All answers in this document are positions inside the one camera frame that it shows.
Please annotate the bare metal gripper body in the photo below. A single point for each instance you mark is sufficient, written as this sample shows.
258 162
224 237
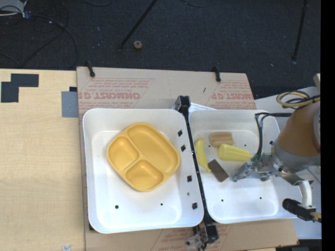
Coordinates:
272 167

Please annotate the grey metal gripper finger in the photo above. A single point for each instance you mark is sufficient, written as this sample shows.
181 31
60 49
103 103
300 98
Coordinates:
242 173
265 177

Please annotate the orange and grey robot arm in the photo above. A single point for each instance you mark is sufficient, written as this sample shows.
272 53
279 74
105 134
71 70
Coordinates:
298 137

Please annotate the yellow corn cob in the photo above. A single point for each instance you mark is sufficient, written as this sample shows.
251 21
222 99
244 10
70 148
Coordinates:
233 152

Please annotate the brown rectangular biscuit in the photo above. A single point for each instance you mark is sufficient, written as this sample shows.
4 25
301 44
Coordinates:
218 171

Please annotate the white plastic tray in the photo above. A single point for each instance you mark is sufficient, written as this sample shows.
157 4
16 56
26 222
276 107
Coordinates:
243 203
146 208

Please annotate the tan hot dog bun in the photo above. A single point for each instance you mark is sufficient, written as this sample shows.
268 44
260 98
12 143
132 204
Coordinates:
221 138

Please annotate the thin black rod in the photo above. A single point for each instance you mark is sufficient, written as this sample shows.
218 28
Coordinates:
196 166

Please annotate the yellow banana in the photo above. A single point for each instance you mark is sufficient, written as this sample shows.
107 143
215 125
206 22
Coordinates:
201 152

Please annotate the yellow divided plate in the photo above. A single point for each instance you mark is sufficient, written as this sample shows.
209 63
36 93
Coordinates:
142 155

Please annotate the brown cardboard board red print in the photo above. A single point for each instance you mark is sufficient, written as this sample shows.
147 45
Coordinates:
157 88

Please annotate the small brown doughnut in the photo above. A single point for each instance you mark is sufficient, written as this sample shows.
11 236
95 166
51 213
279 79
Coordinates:
137 44

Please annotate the black cylinder on white bracket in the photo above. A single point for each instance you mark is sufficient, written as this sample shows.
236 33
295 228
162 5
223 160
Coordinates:
301 205

